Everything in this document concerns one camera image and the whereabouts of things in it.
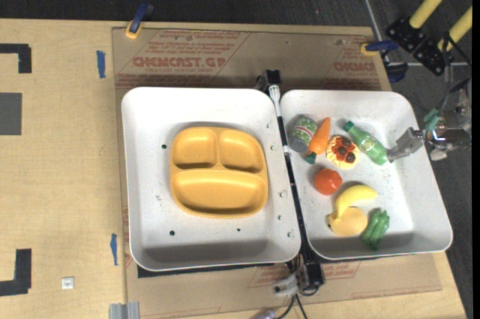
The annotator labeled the green and white can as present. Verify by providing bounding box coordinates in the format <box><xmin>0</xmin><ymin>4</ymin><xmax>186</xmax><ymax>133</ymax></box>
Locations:
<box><xmin>286</xmin><ymin>114</ymin><xmax>319</xmax><ymax>154</ymax></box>

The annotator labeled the orange carrot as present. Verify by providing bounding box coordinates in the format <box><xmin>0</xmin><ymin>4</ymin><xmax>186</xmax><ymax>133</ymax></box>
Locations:
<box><xmin>303</xmin><ymin>116</ymin><xmax>332</xmax><ymax>165</ymax></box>

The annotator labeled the green plastic bottle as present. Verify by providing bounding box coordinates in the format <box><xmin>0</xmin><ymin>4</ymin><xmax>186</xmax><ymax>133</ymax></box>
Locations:
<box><xmin>343</xmin><ymin>120</ymin><xmax>390</xmax><ymax>167</ymax></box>

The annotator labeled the black block with thin wires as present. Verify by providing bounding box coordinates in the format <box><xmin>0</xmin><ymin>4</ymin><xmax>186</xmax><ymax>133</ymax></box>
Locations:
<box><xmin>298</xmin><ymin>261</ymin><xmax>326</xmax><ymax>291</ymax></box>
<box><xmin>263</xmin><ymin>69</ymin><xmax>283</xmax><ymax>88</ymax></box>

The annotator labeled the green bean bundle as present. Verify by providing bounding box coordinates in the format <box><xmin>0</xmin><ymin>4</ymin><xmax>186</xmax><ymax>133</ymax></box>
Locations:
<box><xmin>361</xmin><ymin>208</ymin><xmax>391</xmax><ymax>251</ymax></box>

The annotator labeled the yellow spaghetti with meatballs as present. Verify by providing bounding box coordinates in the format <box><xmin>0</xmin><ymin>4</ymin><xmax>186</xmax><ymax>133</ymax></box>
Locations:
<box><xmin>325</xmin><ymin>134</ymin><xmax>360</xmax><ymax>170</ymax></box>

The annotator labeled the white plastic tray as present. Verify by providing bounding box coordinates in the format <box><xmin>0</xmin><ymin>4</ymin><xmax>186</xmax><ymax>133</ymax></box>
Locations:
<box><xmin>120</xmin><ymin>86</ymin><xmax>303</xmax><ymax>272</ymax></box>
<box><xmin>279</xmin><ymin>89</ymin><xmax>454</xmax><ymax>261</ymax></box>

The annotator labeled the orange tomato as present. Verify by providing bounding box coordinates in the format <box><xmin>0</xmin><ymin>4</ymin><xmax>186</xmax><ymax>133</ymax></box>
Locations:
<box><xmin>313</xmin><ymin>167</ymin><xmax>344</xmax><ymax>196</ymax></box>

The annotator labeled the thin black and white rod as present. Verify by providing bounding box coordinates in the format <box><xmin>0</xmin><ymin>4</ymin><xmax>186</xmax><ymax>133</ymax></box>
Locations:
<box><xmin>268</xmin><ymin>83</ymin><xmax>316</xmax><ymax>266</ymax></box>

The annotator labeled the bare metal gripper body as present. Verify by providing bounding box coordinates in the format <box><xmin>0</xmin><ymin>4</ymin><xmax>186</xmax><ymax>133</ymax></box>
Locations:
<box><xmin>424</xmin><ymin>87</ymin><xmax>473</xmax><ymax>152</ymax></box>

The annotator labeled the orange divided plate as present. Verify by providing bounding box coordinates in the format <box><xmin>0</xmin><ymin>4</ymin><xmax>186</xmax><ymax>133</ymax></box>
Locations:
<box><xmin>169</xmin><ymin>126</ymin><xmax>270</xmax><ymax>219</ymax></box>

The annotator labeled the yellow banana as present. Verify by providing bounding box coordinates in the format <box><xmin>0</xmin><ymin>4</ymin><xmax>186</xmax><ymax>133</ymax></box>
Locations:
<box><xmin>328</xmin><ymin>184</ymin><xmax>379</xmax><ymax>232</ymax></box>

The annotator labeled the brown cardboard board red print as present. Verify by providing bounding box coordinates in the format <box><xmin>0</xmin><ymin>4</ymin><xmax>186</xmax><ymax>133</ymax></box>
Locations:
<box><xmin>111</xmin><ymin>26</ymin><xmax>443</xmax><ymax>318</ymax></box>

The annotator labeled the yellow round biscuit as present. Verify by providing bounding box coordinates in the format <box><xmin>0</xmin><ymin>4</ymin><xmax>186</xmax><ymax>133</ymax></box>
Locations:
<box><xmin>331</xmin><ymin>206</ymin><xmax>369</xmax><ymax>237</ymax></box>

